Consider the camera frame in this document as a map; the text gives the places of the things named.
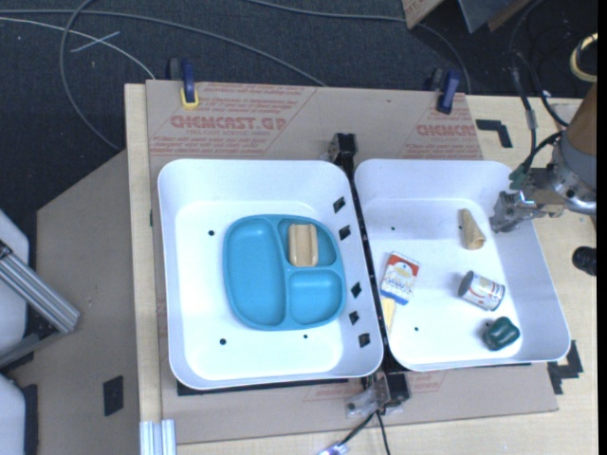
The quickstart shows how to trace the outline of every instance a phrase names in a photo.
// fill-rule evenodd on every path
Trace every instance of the silver can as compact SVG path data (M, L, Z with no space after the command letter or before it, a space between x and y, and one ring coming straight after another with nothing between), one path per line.
M506 287L469 271L459 286L458 295L467 301L493 311L500 306Z

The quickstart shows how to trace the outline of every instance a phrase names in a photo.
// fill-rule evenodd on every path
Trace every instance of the blue divided plate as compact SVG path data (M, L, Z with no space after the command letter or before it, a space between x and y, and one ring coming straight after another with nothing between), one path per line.
M289 262L291 224L316 226L316 266ZM264 214L234 222L224 239L223 272L232 311L255 329L318 327L335 319L345 304L337 242L324 225L306 217Z

